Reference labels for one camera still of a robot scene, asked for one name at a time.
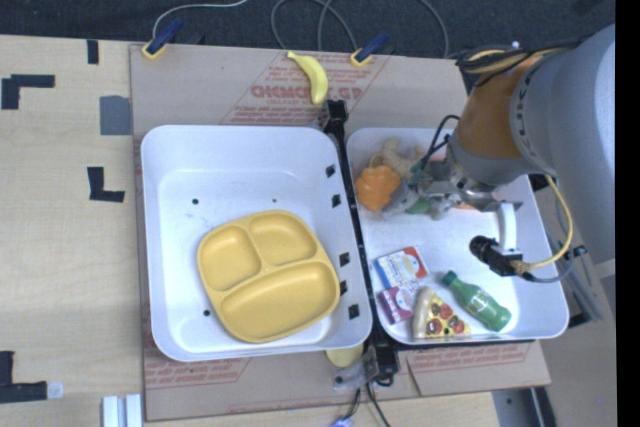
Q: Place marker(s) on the yellow divided plate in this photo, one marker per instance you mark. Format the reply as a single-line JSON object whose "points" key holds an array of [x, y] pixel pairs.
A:
{"points": [[270, 280]]}

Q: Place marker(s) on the toy pizza slice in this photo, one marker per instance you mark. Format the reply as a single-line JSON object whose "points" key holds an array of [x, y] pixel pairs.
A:
{"points": [[435, 315]]}

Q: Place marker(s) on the red white blue carton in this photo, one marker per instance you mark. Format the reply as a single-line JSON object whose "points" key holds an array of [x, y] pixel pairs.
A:
{"points": [[402, 265]]}

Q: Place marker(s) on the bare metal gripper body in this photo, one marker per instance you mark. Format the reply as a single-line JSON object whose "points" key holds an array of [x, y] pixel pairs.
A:
{"points": [[465, 192]]}

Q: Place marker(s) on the small green toy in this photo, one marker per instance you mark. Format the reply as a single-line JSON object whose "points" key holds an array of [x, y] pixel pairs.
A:
{"points": [[419, 206]]}

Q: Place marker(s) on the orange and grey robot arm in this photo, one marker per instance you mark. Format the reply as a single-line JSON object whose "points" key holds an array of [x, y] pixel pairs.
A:
{"points": [[560, 115]]}

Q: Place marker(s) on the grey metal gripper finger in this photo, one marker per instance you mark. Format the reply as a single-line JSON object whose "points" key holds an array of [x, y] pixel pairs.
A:
{"points": [[397, 204], [437, 210]]}

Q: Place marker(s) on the tan toy pastry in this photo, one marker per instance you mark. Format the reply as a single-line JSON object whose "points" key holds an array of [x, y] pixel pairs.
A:
{"points": [[397, 155]]}

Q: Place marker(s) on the yellow round object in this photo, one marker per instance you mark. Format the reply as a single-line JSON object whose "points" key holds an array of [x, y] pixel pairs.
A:
{"points": [[345, 355]]}

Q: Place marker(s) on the white plastic tray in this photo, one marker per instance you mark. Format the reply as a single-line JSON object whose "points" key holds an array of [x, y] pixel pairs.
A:
{"points": [[200, 165], [450, 240]]}

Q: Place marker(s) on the green bottle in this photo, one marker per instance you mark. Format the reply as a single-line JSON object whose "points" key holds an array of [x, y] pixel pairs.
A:
{"points": [[480, 302]]}

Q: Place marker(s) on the black cylinder on white bracket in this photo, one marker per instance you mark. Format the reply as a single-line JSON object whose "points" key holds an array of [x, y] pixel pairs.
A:
{"points": [[505, 235]]}

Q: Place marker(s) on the brown cardboard board red print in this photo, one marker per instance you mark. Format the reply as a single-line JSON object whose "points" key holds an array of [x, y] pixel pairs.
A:
{"points": [[210, 85]]}

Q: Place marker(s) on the yellow banana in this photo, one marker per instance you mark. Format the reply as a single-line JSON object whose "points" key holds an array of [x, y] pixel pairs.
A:
{"points": [[314, 75]]}

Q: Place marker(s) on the maroon and white carton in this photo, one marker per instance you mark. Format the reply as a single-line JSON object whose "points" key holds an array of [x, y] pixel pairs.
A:
{"points": [[395, 305]]}

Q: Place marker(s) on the thin black rod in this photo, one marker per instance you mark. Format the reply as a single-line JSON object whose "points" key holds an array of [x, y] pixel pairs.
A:
{"points": [[356, 215]]}

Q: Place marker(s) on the orange toy pepper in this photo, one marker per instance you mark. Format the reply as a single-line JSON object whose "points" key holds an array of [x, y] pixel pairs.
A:
{"points": [[377, 187]]}

